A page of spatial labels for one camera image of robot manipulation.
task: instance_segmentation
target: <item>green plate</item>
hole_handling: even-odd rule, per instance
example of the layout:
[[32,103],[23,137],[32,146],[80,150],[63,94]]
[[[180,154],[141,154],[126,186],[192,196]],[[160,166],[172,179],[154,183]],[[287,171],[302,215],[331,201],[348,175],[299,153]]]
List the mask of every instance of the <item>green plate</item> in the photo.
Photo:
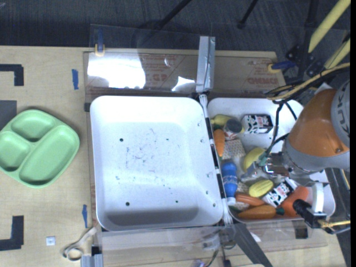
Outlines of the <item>green plate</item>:
[[76,132],[40,110],[18,114],[0,131],[0,170],[29,187],[53,183],[79,149]]

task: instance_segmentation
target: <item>yellow pipe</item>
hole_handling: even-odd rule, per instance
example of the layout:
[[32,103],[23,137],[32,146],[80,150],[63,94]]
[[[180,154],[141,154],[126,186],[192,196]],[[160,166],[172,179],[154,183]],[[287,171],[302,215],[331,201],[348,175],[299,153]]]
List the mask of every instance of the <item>yellow pipe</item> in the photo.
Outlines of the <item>yellow pipe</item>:
[[309,53],[319,44],[323,37],[328,33],[334,23],[340,18],[345,10],[350,6],[351,0],[339,0],[329,14],[324,18],[320,26],[316,29],[310,39]]
[[339,49],[326,61],[324,67],[330,69],[339,64],[341,60],[350,52],[351,38],[344,42]]

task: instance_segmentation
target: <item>plastic water bottle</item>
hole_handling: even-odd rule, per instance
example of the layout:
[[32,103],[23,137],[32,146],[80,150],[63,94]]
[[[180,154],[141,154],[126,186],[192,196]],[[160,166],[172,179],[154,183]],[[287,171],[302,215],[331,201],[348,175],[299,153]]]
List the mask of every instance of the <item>plastic water bottle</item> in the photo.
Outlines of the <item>plastic water bottle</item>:
[[229,206],[233,206],[236,203],[235,193],[238,189],[237,170],[238,168],[233,162],[226,162],[221,166],[222,183],[224,184]]

